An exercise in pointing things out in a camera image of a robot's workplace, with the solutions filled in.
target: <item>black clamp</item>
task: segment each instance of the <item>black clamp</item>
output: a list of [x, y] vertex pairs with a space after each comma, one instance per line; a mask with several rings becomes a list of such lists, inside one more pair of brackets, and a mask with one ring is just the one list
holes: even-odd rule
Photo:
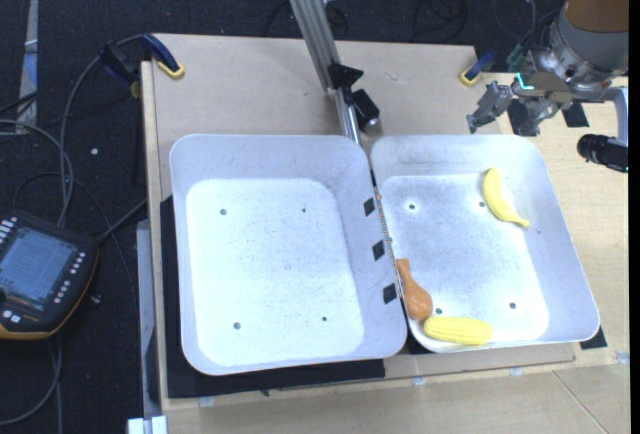
[[[171, 78], [178, 79], [184, 75], [184, 66], [175, 60], [169, 49], [151, 34], [141, 37], [144, 46], [158, 61], [158, 66]], [[100, 51], [100, 63], [110, 75], [126, 82], [134, 98], [140, 96], [140, 64], [124, 53], [114, 40], [108, 41]]]
[[363, 132], [372, 129], [380, 122], [380, 109], [364, 89], [352, 92], [351, 86], [364, 75], [364, 72], [343, 64], [333, 63], [329, 66], [329, 77], [334, 89], [341, 89], [347, 105], [353, 105], [358, 127]]

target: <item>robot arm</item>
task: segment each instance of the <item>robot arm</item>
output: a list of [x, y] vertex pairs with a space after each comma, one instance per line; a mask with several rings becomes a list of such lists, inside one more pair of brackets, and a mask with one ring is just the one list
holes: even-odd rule
[[510, 86], [487, 86], [478, 109], [467, 116], [469, 128], [473, 133], [515, 107], [516, 133], [535, 136], [543, 120], [576, 102], [613, 101], [618, 138], [585, 136], [578, 151], [588, 160], [627, 172], [627, 89], [611, 83], [628, 65], [629, 0], [567, 0], [551, 24], [548, 47], [527, 52]]

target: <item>wooden table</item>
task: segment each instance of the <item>wooden table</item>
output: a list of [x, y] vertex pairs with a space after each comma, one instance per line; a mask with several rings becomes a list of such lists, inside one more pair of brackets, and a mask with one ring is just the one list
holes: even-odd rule
[[[171, 195], [168, 154], [190, 133], [337, 134], [335, 104], [321, 91], [302, 40], [157, 35], [186, 69], [182, 79], [142, 66], [149, 219], [160, 402], [170, 433], [199, 432], [626, 432], [628, 355], [628, 177], [586, 164], [583, 133], [616, 135], [613, 105], [585, 109], [589, 129], [545, 121], [540, 148], [592, 287], [608, 346], [579, 344], [410, 355], [385, 360], [383, 380], [248, 392], [214, 400], [167, 396], [160, 202]], [[388, 134], [468, 133], [465, 115], [484, 92], [458, 81], [472, 47], [337, 42], [356, 84], [382, 112]], [[488, 75], [509, 83], [510, 75]], [[509, 133], [506, 115], [479, 133]]]

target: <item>black carpet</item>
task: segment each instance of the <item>black carpet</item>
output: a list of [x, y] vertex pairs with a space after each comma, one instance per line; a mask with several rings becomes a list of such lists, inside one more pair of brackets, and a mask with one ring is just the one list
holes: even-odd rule
[[[20, 93], [22, 59], [27, 36], [30, 0], [0, 0], [0, 109], [15, 101]], [[0, 118], [6, 112], [0, 112]]]
[[[87, 64], [109, 40], [143, 32], [299, 37], [283, 0], [39, 0], [38, 113], [58, 135], [59, 117]], [[536, 0], [538, 16], [565, 0]], [[329, 11], [336, 39], [473, 45], [478, 55], [504, 61], [528, 30], [524, 0], [342, 0]], [[138, 43], [125, 51], [139, 59]], [[80, 184], [68, 227], [100, 233], [146, 195], [143, 163], [136, 159], [139, 101], [104, 70], [90, 73], [73, 103], [67, 147]], [[60, 210], [57, 152], [32, 135], [0, 144], [0, 209], [15, 203], [55, 220]], [[40, 177], [21, 184], [36, 174]], [[102, 247], [95, 301], [62, 331], [61, 381], [66, 433], [121, 433], [142, 414], [136, 310], [135, 223]], [[0, 420], [37, 403], [51, 378], [46, 343], [0, 344]], [[55, 432], [55, 400], [29, 420], [1, 432]]]

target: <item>yellow clamp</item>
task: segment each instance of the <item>yellow clamp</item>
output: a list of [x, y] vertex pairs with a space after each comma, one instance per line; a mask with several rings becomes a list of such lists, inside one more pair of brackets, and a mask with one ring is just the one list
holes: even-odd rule
[[172, 71], [165, 63], [158, 61], [158, 67], [173, 79], [179, 79], [184, 75], [184, 66], [180, 63], [177, 64], [178, 69], [176, 71]]
[[480, 80], [480, 75], [481, 73], [476, 74], [475, 77], [473, 77], [471, 80], [469, 80], [467, 77], [465, 77], [465, 75], [467, 74], [467, 72], [472, 68], [472, 66], [469, 66], [466, 70], [464, 70], [462, 73], [460, 73], [460, 82], [462, 82], [465, 86], [472, 86], [473, 84], [475, 84], [478, 80]]

